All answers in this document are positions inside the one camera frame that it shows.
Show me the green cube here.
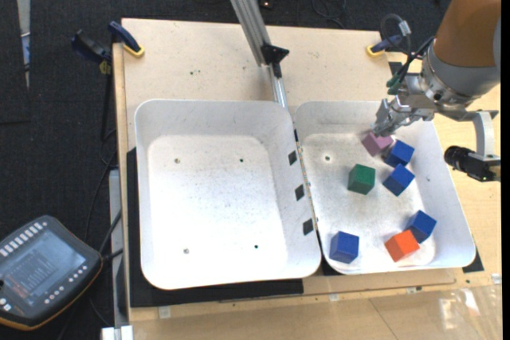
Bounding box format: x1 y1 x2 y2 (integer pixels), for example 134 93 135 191
347 163 377 196

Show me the blue cube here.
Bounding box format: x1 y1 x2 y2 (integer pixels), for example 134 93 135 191
403 209 438 244
383 139 416 169
328 230 360 264
382 163 417 197

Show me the black cylinder on white bracket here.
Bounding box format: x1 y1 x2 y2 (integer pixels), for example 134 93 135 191
443 109 502 183

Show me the white plastic tray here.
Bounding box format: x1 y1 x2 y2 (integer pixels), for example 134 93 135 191
293 100 477 276
134 98 323 291

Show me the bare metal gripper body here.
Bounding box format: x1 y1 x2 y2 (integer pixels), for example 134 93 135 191
391 63 477 122

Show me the orange cube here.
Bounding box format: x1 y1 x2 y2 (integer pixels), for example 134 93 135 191
383 229 422 264

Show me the pale wood board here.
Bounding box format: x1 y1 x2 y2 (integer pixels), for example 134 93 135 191
120 18 457 298

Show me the purple cube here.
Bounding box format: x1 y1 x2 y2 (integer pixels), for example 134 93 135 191
360 131 396 158

